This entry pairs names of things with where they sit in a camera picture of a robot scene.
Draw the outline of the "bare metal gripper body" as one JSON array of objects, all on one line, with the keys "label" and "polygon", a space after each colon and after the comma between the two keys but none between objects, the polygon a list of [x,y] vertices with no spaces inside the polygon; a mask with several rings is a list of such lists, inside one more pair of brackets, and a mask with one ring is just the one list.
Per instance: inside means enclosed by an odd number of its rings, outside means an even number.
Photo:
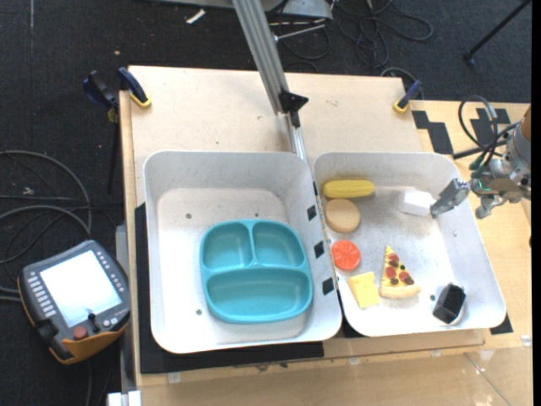
[{"label": "bare metal gripper body", "polygon": [[530,174],[517,163],[493,158],[472,173],[471,190],[483,204],[531,200]]}]

